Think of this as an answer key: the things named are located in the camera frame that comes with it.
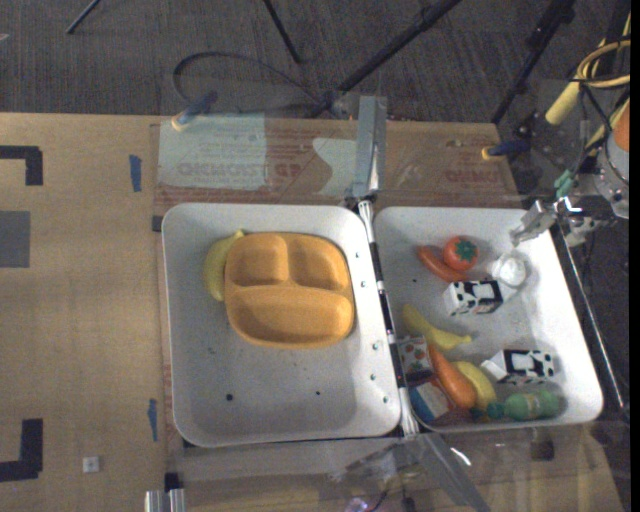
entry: green toy bottle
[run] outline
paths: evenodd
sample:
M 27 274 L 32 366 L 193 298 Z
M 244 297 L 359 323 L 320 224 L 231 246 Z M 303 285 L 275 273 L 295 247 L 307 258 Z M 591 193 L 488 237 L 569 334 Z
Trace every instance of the green toy bottle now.
M 493 420 L 505 416 L 516 421 L 553 418 L 559 412 L 558 397 L 545 389 L 533 393 L 514 393 L 503 404 L 493 402 L 487 407 L 487 415 Z

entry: red tomato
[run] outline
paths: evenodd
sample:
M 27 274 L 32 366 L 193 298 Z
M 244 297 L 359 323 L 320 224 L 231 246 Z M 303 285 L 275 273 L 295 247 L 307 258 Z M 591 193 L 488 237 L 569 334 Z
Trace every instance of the red tomato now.
M 466 271 L 478 261 L 478 246 L 461 236 L 455 236 L 444 246 L 442 259 L 454 270 Z

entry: orange carrot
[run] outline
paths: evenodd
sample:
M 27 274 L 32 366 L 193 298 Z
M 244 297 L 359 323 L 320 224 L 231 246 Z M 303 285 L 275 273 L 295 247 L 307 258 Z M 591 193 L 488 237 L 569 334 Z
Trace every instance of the orange carrot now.
M 417 249 L 418 259 L 433 274 L 443 281 L 455 283 L 456 281 L 467 281 L 467 276 L 458 270 L 449 267 L 444 261 L 439 259 L 429 247 L 423 245 Z
M 427 347 L 436 377 L 451 400 L 462 409 L 471 409 L 478 398 L 471 381 L 452 365 L 433 343 L 428 343 Z

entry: yellow banana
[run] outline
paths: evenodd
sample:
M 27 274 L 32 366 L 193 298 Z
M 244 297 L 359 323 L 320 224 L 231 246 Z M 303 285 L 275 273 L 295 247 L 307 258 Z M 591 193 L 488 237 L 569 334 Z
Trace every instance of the yellow banana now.
M 217 301 L 224 301 L 224 265 L 227 261 L 227 255 L 233 243 L 243 236 L 244 233 L 239 229 L 231 236 L 216 240 L 204 260 L 202 269 L 204 284 L 211 296 Z
M 473 387 L 476 388 L 478 398 L 476 399 L 476 407 L 481 411 L 486 411 L 487 406 L 491 402 L 497 402 L 498 397 L 496 390 L 493 388 L 493 384 L 484 372 L 478 368 L 475 364 L 468 361 L 455 361 L 453 363 L 460 373 L 462 373 L 467 379 L 471 381 Z
M 471 336 L 459 336 L 452 332 L 434 327 L 411 304 L 402 307 L 402 320 L 407 330 L 413 335 L 422 334 L 428 343 L 435 343 L 440 350 L 451 350 L 460 343 L 470 343 Z

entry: orange divided plate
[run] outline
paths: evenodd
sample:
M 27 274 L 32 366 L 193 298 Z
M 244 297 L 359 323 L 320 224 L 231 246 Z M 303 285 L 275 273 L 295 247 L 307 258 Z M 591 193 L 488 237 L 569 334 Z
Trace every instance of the orange divided plate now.
M 225 266 L 231 326 L 261 346 L 328 347 L 353 328 L 349 267 L 332 242 L 297 233 L 253 233 L 237 240 Z

